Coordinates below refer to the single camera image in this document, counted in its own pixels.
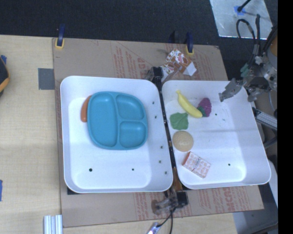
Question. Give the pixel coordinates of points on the white plastic tray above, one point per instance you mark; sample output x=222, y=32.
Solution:
x=229, y=142
x=112, y=169

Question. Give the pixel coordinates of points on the small orange and white carton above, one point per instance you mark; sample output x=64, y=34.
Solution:
x=168, y=70

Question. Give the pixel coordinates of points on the large orange and white carton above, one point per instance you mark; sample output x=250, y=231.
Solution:
x=182, y=60

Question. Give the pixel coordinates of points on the tan bread bun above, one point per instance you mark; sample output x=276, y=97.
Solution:
x=182, y=141

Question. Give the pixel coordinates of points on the green lettuce leaf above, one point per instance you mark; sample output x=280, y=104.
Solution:
x=178, y=121

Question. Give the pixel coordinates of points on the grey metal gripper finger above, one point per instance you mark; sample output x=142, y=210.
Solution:
x=230, y=89
x=252, y=96

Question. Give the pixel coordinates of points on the purple grapes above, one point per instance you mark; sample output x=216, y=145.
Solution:
x=206, y=105

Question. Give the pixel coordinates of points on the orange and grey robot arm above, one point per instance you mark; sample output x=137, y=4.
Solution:
x=274, y=46

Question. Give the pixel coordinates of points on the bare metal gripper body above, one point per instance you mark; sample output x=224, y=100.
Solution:
x=261, y=80

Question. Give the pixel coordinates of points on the yellow banana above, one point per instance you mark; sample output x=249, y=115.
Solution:
x=188, y=105

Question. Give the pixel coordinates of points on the brown cardboard board red print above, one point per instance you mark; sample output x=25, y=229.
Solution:
x=100, y=57

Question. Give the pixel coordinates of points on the blue divided plate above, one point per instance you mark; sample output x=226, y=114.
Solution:
x=105, y=121

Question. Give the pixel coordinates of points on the orange sausage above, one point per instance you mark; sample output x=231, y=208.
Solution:
x=83, y=112

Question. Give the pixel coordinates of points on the thin black and white rod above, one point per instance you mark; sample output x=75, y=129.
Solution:
x=166, y=128

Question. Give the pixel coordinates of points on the orange and white flat packet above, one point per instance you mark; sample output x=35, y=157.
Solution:
x=196, y=165

